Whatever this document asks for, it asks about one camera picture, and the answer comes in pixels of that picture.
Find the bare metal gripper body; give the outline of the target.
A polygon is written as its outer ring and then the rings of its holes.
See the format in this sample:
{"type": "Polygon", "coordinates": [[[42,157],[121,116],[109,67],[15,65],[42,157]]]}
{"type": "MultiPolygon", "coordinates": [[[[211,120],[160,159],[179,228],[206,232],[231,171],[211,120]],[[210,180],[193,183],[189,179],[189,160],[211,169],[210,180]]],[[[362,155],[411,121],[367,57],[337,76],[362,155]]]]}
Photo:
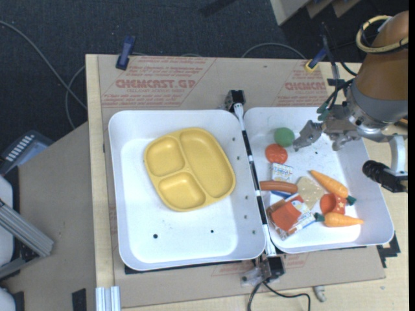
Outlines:
{"type": "Polygon", "coordinates": [[[343,103],[323,112],[323,131],[338,140],[389,140],[383,130],[395,122],[396,112],[385,103],[343,103]]]}

